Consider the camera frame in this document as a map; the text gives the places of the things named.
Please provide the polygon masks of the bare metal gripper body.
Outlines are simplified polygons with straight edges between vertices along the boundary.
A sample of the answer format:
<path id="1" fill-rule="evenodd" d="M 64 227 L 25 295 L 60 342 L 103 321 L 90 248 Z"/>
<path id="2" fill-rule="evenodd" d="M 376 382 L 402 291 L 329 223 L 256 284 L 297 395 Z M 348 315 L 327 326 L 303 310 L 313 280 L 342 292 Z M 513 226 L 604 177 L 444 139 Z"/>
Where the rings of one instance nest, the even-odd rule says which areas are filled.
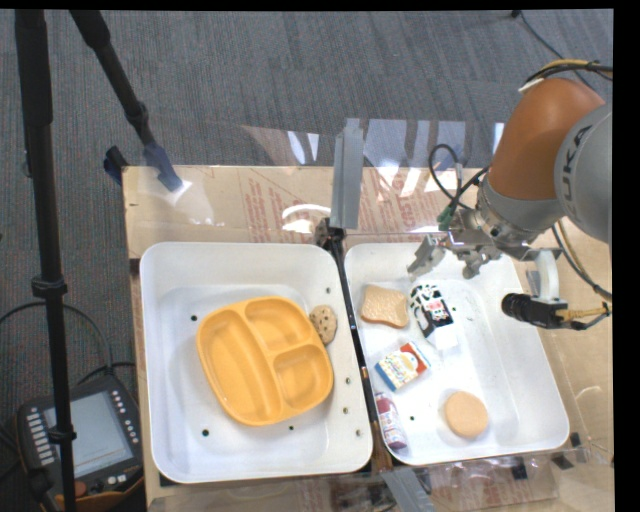
<path id="1" fill-rule="evenodd" d="M 519 259 L 531 243 L 531 233 L 492 211 L 463 209 L 454 213 L 444 246 L 456 254 L 496 259 L 505 253 Z"/>

